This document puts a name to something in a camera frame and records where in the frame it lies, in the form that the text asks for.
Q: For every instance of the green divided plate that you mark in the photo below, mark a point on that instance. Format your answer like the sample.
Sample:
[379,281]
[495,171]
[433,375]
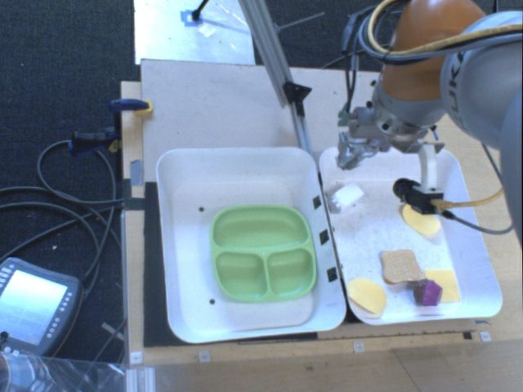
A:
[261,229]

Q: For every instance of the brown bread slice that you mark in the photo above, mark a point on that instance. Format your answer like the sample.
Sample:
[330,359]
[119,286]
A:
[400,265]

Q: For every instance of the small white bottle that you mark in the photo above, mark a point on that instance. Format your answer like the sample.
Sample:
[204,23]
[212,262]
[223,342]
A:
[347,196]

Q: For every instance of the purple grapes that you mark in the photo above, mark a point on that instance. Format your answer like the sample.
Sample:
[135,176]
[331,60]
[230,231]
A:
[428,293]

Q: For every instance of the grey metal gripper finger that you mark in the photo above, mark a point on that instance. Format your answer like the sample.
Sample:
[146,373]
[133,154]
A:
[344,153]
[363,151]

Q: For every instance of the yellow square cheese slice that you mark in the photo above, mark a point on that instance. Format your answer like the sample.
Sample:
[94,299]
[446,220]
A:
[449,286]

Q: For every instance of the black cylinder on white bracket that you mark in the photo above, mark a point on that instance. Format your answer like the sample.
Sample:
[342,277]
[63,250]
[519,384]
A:
[421,196]

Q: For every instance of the yellow round slice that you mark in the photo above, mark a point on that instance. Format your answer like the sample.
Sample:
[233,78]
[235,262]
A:
[423,223]

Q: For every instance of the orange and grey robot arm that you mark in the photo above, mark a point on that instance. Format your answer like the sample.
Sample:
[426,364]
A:
[433,39]

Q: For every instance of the yellow oval slice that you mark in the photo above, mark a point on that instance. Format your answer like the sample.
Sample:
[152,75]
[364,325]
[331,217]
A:
[365,296]

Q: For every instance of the white plastic tray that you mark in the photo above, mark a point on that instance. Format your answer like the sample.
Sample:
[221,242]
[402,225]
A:
[196,235]
[367,239]

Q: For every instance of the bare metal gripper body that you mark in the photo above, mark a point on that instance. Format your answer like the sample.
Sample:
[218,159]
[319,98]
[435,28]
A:
[367,127]

